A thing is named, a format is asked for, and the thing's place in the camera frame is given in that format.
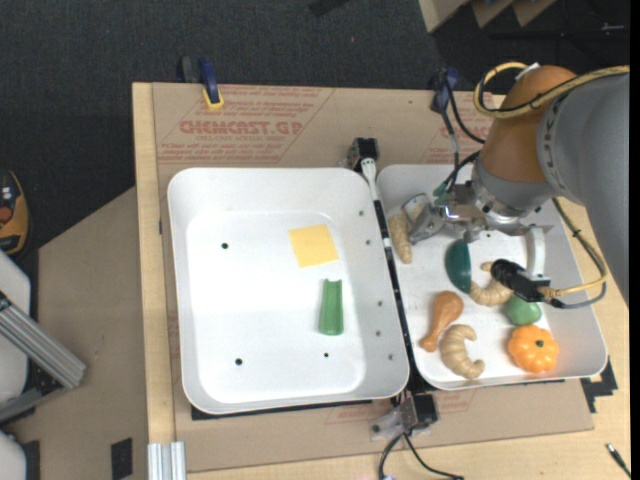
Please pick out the orange chicken drumstick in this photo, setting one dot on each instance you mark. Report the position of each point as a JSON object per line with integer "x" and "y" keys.
{"x": 444, "y": 313}

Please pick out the white plastic tray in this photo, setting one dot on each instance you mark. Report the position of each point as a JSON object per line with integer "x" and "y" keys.
{"x": 260, "y": 328}
{"x": 490, "y": 318}

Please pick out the beige croissant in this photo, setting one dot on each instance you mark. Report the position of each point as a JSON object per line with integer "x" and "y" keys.
{"x": 401, "y": 238}
{"x": 490, "y": 294}
{"x": 457, "y": 350}

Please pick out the thin black and white rod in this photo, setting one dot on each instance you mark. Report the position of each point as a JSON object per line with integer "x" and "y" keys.
{"x": 386, "y": 238}

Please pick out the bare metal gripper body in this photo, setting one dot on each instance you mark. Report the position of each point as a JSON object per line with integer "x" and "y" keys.
{"x": 467, "y": 210}

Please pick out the yellow cheese slice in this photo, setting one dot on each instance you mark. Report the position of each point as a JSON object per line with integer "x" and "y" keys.
{"x": 313, "y": 245}

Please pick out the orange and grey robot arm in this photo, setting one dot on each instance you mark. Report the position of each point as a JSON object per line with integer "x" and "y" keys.
{"x": 575, "y": 138}

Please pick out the light green toy vegetable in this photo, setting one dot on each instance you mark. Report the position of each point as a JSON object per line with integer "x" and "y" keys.
{"x": 522, "y": 312}

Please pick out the orange pumpkin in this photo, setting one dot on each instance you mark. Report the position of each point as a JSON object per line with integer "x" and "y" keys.
{"x": 533, "y": 349}

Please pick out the black cylinder on white bracket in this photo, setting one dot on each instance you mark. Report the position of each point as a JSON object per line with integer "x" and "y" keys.
{"x": 515, "y": 277}

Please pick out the dark green toy vegetable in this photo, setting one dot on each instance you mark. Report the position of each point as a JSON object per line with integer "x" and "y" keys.
{"x": 459, "y": 265}

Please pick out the brown cardboard board red print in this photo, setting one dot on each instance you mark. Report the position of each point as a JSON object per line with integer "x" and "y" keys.
{"x": 300, "y": 118}

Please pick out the green celery piece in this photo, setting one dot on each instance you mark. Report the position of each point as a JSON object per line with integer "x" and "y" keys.
{"x": 331, "y": 310}

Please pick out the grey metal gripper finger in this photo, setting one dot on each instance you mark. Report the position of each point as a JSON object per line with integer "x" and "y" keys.
{"x": 416, "y": 207}
{"x": 426, "y": 228}

